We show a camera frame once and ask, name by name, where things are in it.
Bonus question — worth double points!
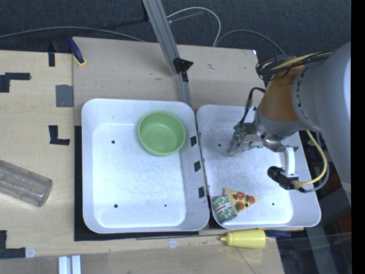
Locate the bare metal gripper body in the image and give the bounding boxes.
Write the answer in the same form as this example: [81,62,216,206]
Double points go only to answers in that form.
[234,122,287,154]

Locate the white plastic tray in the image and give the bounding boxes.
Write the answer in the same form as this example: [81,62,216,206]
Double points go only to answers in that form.
[81,98,210,235]
[196,104,322,230]

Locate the toy pizza slice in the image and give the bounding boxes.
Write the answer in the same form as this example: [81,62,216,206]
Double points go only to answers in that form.
[222,187,261,213]

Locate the green can with red stripe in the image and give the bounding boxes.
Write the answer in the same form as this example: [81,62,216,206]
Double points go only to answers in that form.
[211,195,238,223]

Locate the green bowl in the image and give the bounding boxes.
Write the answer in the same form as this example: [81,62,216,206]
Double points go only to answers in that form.
[137,111,188,157]

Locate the yellow squeeze bottle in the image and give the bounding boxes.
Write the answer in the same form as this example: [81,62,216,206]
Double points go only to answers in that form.
[219,229,271,249]

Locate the black cylinder on white bracket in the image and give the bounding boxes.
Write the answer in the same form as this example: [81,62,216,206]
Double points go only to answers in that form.
[267,146,300,191]

